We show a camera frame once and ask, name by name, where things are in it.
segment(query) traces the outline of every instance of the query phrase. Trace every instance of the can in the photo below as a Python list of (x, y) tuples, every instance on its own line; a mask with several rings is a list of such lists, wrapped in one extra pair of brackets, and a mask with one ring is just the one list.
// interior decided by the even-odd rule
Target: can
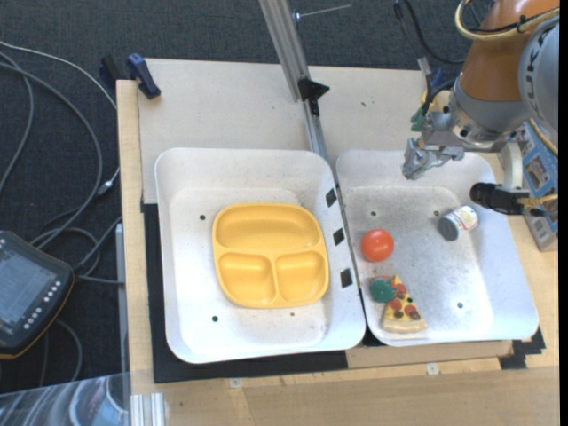
[(478, 224), (476, 211), (468, 205), (463, 205), (440, 218), (438, 231), (446, 240), (455, 241), (462, 233), (475, 229)]

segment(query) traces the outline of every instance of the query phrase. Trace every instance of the tray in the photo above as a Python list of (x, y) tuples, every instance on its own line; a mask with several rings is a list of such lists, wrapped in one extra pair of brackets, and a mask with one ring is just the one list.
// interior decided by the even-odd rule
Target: tray
[(319, 300), (329, 284), (318, 220), (288, 203), (231, 205), (213, 223), (221, 289), (243, 307), (284, 308)]
[[(403, 161), (400, 151), (350, 151), (336, 165), (373, 335), (394, 346), (532, 336), (538, 315), (507, 218), (469, 199), (476, 182), (494, 183), (489, 164), (466, 154), (411, 181), (401, 174)], [(477, 212), (479, 226), (446, 241), (438, 220), (461, 205)], [(363, 235), (376, 227), (395, 241), (394, 252), (381, 263), (368, 262), (359, 247)], [(376, 276), (395, 274), (428, 322), (426, 330), (401, 335), (380, 328), (384, 304), (373, 300), (369, 285)]]
[[(155, 165), (166, 339), (183, 361), (207, 363), (357, 345), (366, 329), (329, 166), (288, 150), (172, 148)], [(219, 287), (214, 218), (236, 203), (289, 203), (310, 211), (326, 244), (329, 284), (304, 306), (244, 308)]]

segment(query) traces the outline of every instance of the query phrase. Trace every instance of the black hole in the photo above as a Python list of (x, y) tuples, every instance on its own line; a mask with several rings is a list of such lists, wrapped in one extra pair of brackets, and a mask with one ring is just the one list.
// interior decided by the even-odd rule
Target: black hole
[(330, 189), (329, 193), (326, 194), (327, 206), (331, 207), (335, 203), (336, 200), (337, 200), (337, 196), (335, 195), (335, 191), (333, 189)]
[(351, 277), (351, 270), (347, 268), (341, 272), (341, 287), (346, 288), (353, 283), (353, 278)]
[(337, 246), (339, 243), (341, 243), (343, 240), (345, 240), (345, 234), (343, 233), (343, 229), (339, 229), (338, 231), (335, 231), (334, 233), (334, 243)]

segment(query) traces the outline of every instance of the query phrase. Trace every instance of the wooden table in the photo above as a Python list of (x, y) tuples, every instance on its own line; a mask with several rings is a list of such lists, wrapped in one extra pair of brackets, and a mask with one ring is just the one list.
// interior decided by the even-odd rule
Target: wooden table
[[(161, 60), (156, 60), (149, 65), (160, 86), (160, 80), (167, 81), (166, 75), (160, 77), (160, 73), (175, 71), (180, 66), (189, 71), (224, 67), (207, 63), (165, 60), (161, 64)], [(264, 67), (270, 70), (278, 66)], [(359, 113), (375, 112), (373, 118), (377, 121), (391, 118), (395, 107), (399, 114), (413, 113), (416, 105), (412, 99), (420, 97), (422, 87), (420, 73), (414, 71), (326, 67), (311, 71), (316, 81), (319, 76), (331, 82), (341, 76), (340, 82), (331, 84), (332, 90), (339, 89), (339, 93), (348, 96), (354, 83), (382, 83), (382, 88), (369, 91), (368, 96), (347, 99)], [(286, 93), (283, 77), (281, 81), (278, 86)], [(347, 351), (349, 369), (328, 373), (155, 384), (144, 218), (140, 208), (143, 162), (139, 122), (144, 120), (144, 113), (159, 109), (143, 100), (135, 82), (120, 81), (117, 85), (131, 388), (132, 394), (144, 396), (163, 393), (167, 424), (559, 424), (558, 253), (540, 252), (522, 217), (509, 218), (509, 224), (546, 343), (541, 354), (526, 356), (527, 369), (501, 370), (499, 357), (513, 353), (511, 341), (448, 343), (404, 348), (356, 347)], [(380, 106), (377, 96), (381, 98)], [(361, 118), (360, 114), (353, 115), (349, 106), (346, 110), (345, 102), (323, 99), (324, 124), (338, 127), (341, 121), (335, 122), (334, 115), (340, 112)], [(406, 120), (399, 124), (406, 125)], [(383, 129), (383, 141), (398, 144), (404, 140), (397, 131), (400, 130), (389, 133)], [(376, 137), (363, 138), (362, 146), (354, 148), (372, 148), (377, 144)], [(328, 145), (330, 157), (335, 159), (337, 150), (332, 141)], [(502, 169), (496, 156), (488, 155), (486, 159), (500, 181)]]

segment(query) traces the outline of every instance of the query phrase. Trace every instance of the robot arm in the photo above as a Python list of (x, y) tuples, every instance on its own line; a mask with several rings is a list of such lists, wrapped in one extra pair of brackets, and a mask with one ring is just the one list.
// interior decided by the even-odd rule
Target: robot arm
[(560, 0), (494, 0), (475, 32), (461, 23), (470, 1), (458, 7), (456, 25), (473, 43), (452, 90), (427, 97), (434, 105), (418, 115), (421, 135), (407, 141), (402, 166), (409, 179), (467, 151), (499, 153), (530, 118), (557, 134)]

